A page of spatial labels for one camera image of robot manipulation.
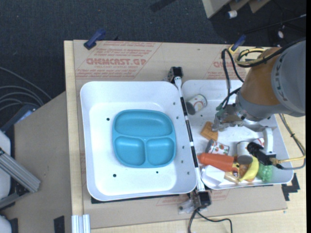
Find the black floor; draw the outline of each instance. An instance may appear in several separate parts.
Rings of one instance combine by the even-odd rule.
[[[0,0],[0,67],[54,98],[65,90],[64,40],[89,39],[105,28],[106,40],[232,44],[246,31],[306,14],[306,0],[272,0],[254,14],[246,5],[233,19],[225,17],[228,10],[226,5],[207,19],[202,0]],[[280,42],[274,40],[277,29],[248,33],[244,45],[282,46],[306,36],[306,17],[286,24]],[[0,69],[0,127],[20,107],[4,108],[18,103],[12,98],[34,101],[20,88],[3,88],[12,85],[49,100]]]

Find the white tray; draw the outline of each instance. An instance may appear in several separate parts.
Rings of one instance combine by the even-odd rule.
[[[188,131],[177,88],[168,82],[89,82],[80,92],[86,150],[86,180],[97,200],[188,193],[197,184]],[[176,132],[176,156],[167,166],[134,168],[113,150],[112,124],[123,110],[165,113]]]
[[[231,81],[231,90],[235,90],[242,85],[240,81]],[[207,107],[197,112],[194,115],[189,115],[189,122],[191,125],[191,131],[193,136],[193,142],[197,154],[205,152],[208,140],[200,135],[202,128],[207,121],[213,122],[216,114],[216,107],[227,96],[227,89],[225,81],[221,80],[189,80],[186,81],[183,86],[183,95],[185,101],[191,99],[197,94],[202,94],[207,99]],[[235,102],[235,95],[231,96],[230,104]],[[283,142],[282,135],[277,125],[275,116],[272,116],[269,120],[265,119],[261,121],[262,126],[268,126],[275,128],[273,130],[273,150],[276,153],[277,159],[288,159],[288,153]],[[218,142],[229,146],[229,155],[236,154],[236,144],[240,141],[253,141],[257,138],[263,137],[262,133],[254,132],[247,127],[228,127],[223,132],[218,132]],[[292,167],[291,163],[283,163],[284,167]],[[205,185],[211,189],[228,189],[243,186],[256,186],[267,184],[288,183],[292,180],[294,171],[281,170],[273,167],[272,179],[269,182],[263,182],[262,180],[255,178],[253,182],[243,181],[239,184],[234,184],[229,181],[224,181],[219,185],[209,183],[207,180],[203,180]]]

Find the yellow banana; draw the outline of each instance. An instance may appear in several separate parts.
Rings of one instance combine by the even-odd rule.
[[[259,170],[259,161],[258,159],[253,156],[253,161],[252,163],[249,165],[248,170],[246,171],[246,173],[243,175],[243,177],[239,178],[239,181],[244,181],[244,180],[252,180],[256,177],[258,170]]]

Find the tin can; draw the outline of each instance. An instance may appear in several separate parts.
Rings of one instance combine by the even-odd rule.
[[[241,141],[237,144],[237,162],[241,165],[248,165],[253,162],[253,157],[247,150],[249,142]]]
[[[201,94],[194,96],[192,99],[186,102],[187,112],[190,115],[194,115],[196,112],[202,110],[206,106],[207,106],[207,100]]]
[[[217,154],[228,155],[229,146],[211,139],[211,140],[209,140],[209,142],[207,144],[205,152],[206,153],[217,153]]]

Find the blue divided plate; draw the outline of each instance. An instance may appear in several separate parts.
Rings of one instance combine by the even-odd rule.
[[[124,110],[112,126],[117,159],[131,167],[162,167],[176,155],[175,129],[164,113],[152,110]]]

